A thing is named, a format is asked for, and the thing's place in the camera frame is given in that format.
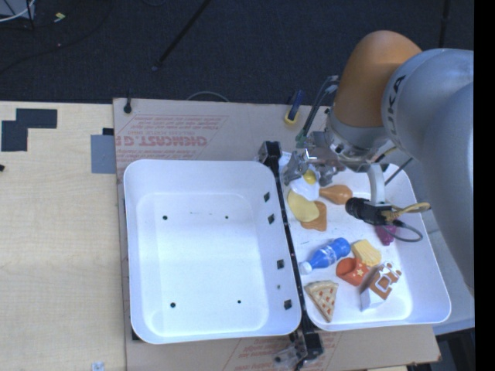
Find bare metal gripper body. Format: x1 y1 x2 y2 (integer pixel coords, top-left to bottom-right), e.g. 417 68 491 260
304 131 389 175

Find brown toy chicken drumstick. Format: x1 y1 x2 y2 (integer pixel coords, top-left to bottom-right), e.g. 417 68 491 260
319 184 354 206

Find white fried egg yellow yolk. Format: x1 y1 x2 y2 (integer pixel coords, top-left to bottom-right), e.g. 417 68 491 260
288 169 322 202

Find yellow oval toy slice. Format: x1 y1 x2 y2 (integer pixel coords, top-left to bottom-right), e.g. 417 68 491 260
286 189 321 223

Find orange-brown flat toy piece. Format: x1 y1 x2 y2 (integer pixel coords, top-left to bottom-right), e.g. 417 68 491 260
300 200 329 233

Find thin black rod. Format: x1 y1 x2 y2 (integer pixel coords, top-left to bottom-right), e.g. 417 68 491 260
269 159 315 339

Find brown cardboard board red print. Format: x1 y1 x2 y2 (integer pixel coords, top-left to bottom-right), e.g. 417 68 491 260
112 97 442 371

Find blue toy bottle white cap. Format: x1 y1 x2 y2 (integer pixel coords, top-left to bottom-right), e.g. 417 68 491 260
299 237 352 275

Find purple toy grapes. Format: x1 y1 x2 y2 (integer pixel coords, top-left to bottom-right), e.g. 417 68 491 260
374 224 399 247

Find red carton of yellow fries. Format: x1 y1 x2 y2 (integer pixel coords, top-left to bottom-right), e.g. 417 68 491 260
335 239 383 288

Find white plastic tray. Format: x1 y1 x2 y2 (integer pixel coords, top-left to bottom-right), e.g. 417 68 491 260
278 151 452 332
122 158 302 345

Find orange and white carton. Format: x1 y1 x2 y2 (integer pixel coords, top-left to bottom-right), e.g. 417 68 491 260
359 261 404 313

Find tan lattice pie slice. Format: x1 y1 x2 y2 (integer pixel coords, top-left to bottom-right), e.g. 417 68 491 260
304 280 340 324

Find black block with thin wires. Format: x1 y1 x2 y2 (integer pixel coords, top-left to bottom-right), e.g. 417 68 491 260
258 140 283 165
272 330 326 370

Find black cylinder on white bracket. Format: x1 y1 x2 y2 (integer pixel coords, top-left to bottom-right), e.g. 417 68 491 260
345 163 394 226

